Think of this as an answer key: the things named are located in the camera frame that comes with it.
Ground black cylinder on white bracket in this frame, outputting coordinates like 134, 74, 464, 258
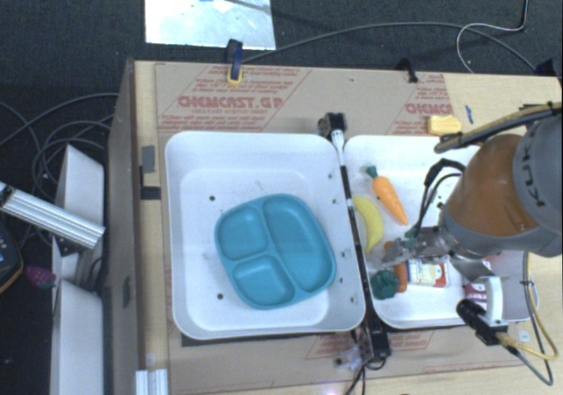
455, 275, 512, 347

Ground orange carrot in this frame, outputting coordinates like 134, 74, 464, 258
364, 165, 410, 227

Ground white plastic tray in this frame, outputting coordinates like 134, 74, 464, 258
342, 134, 536, 330
164, 129, 368, 340

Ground white carton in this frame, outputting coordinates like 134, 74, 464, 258
406, 255, 452, 289

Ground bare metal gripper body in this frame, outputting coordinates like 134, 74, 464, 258
406, 225, 492, 282

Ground thin black and white rod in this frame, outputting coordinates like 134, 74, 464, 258
332, 128, 380, 341

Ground brown cardboard board red print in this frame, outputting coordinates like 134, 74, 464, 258
153, 62, 536, 386

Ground red and white packet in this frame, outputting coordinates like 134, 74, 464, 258
462, 258, 494, 303

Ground green broccoli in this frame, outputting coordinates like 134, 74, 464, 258
369, 269, 401, 301

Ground orange sausage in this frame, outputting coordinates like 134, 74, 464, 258
383, 239, 409, 294

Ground purple grapes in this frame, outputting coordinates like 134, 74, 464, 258
24, 265, 58, 290

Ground yellow bread slice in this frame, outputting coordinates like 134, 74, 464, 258
427, 114, 464, 136

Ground blue divided plate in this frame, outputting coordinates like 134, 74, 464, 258
213, 193, 338, 311

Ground yellow banana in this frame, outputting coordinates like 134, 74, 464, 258
352, 194, 385, 256

